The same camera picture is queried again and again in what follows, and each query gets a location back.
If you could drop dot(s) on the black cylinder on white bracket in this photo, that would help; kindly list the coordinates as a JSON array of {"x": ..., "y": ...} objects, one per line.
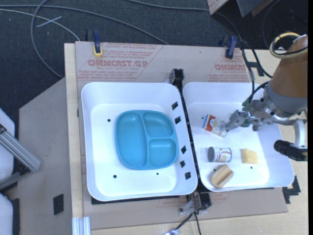
[{"x": 291, "y": 150}]

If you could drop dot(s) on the yellow cheese wedge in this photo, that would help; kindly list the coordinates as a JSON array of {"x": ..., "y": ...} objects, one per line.
[{"x": 249, "y": 156}]

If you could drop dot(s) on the tan bread loaf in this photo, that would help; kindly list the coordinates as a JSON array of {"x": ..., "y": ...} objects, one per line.
[{"x": 221, "y": 176}]

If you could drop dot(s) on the brown cardboard board red print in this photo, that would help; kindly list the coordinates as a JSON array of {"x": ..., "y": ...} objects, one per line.
[{"x": 137, "y": 62}]

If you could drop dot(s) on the thin black rod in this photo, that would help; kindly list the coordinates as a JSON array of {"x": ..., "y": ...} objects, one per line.
[{"x": 189, "y": 126}]

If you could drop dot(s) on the white and orange carton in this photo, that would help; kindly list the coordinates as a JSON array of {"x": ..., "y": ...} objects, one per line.
[{"x": 214, "y": 125}]

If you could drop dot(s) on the white can with grey lid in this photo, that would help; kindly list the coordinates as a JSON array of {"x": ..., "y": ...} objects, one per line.
[{"x": 221, "y": 154}]

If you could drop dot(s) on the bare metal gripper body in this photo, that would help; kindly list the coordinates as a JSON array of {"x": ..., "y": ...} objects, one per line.
[{"x": 260, "y": 110}]

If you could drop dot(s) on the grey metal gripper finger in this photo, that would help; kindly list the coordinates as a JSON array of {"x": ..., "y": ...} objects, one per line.
[
  {"x": 258, "y": 126},
  {"x": 236, "y": 120}
]

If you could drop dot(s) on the blue divided plate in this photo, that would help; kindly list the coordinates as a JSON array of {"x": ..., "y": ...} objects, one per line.
[{"x": 132, "y": 141}]

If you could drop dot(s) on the white plastic tray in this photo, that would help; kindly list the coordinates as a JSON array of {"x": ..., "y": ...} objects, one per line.
[
  {"x": 274, "y": 160},
  {"x": 137, "y": 185}
]

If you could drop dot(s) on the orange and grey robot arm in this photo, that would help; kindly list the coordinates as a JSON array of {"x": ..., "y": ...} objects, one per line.
[{"x": 289, "y": 67}]

